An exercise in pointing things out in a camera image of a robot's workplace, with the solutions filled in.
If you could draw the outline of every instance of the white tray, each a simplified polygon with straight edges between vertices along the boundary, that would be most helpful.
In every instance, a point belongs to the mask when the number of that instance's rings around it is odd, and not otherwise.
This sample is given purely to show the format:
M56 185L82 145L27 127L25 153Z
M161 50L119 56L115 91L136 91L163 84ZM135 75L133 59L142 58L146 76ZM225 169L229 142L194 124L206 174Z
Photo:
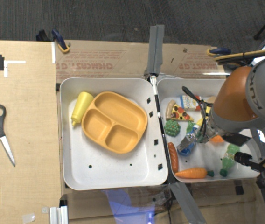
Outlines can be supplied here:
M224 80L219 79L162 79L157 84L157 92L159 95L161 115L165 115L167 105L170 100L175 100L180 105L180 95L185 95L182 90L182 86L186 86L193 94L202 96L204 100L211 96L217 96L220 88L223 85ZM197 122L201 118L201 113L198 111L188 112ZM166 135L167 142L174 143L175 146L179 145L181 140L186 135L186 128L188 122L179 121L181 125L181 131L176 137ZM241 132L244 135L250 136L249 130ZM245 179L253 178L258 176L260 173L251 170L250 167L243 166L236 163L234 167L228 172L227 177L222 177L219 172L222 167L222 160L224 153L227 150L229 143L225 142L221 145L214 145L211 142L206 144L197 144L194 146L192 153L189 157L178 155L179 159L179 170L204 167L207 170L214 170L215 176L203 179L182 179L176 178L177 180L185 183L191 182L209 182L217 180L228 180L228 179ZM252 154L247 145L240 147L240 151L248 154Z
M147 128L134 150L116 154L91 141L80 125L71 125L77 97L113 91L135 102L147 113ZM153 186L168 176L166 155L157 117L153 88L143 79L69 78L60 86L63 174L74 190Z

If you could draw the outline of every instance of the toy pizza slice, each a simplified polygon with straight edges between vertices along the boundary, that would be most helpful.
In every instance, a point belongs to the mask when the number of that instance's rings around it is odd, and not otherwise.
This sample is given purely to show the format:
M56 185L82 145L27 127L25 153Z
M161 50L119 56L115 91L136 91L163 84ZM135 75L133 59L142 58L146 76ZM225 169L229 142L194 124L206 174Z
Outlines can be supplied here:
M185 110L176 104L175 100L171 100L166 109L166 120L181 120L181 121L194 121Z

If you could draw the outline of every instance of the green toy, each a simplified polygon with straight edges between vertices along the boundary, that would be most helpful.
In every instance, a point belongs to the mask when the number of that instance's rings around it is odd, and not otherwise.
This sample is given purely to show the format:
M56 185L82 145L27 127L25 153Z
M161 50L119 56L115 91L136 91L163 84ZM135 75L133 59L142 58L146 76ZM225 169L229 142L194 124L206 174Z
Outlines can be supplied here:
M170 119L166 122L164 129L167 135L175 137L180 132L180 125L178 124L177 121Z

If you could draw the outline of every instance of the toy food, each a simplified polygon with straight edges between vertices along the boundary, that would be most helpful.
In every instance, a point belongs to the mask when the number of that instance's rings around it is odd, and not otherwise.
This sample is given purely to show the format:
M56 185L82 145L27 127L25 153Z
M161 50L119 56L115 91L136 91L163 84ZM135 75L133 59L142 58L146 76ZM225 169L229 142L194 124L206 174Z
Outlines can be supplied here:
M234 160L234 155L240 152L240 147L234 144L229 144L227 151L222 158L222 169L220 170L220 175L226 177L229 170L236 164Z
M77 97L75 108L73 109L71 120L72 126L82 122L83 115L93 100L93 96L87 92L81 92Z
M166 122L164 129L167 135L176 137L177 134L179 134L180 132L180 125L178 124L177 121L170 119Z
M175 173L180 178L205 178L207 175L213 177L214 171L207 171L205 168L189 168Z
M181 95L180 96L180 102L181 102L181 107L186 110L186 111L200 111L199 104L190 96L188 95Z
M217 135L217 136L211 138L210 141L214 142L214 143L223 143L223 142L225 142L225 140L223 140L223 138L220 135Z
M168 143L168 149L169 149L169 153L170 153L172 171L173 171L173 173L177 173L178 172L178 166L179 166L178 155L176 152L176 148L172 142Z
M176 104L175 100L171 100L166 108L166 120L183 120L183 121L194 121L186 111Z
M189 121L188 122L188 127L187 127L187 134L186 136L188 136L189 138L191 138L192 136L194 136L196 130L199 128L199 126L197 124L195 124L194 122L192 121ZM192 149L194 148L194 146L196 145L196 141L193 141L192 143L190 143L188 146L186 146L185 148L183 148L180 145L178 145L177 147L177 152L178 154L182 155L182 156L190 156L190 154L192 153Z

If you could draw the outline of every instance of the yellow plate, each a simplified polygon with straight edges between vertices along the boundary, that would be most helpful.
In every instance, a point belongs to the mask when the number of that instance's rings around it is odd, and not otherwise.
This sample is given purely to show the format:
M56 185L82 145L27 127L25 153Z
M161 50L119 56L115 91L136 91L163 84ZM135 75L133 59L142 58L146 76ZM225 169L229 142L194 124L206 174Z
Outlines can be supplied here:
M86 136L118 154L132 151L147 127L145 111L127 98L111 91L98 94L82 119Z

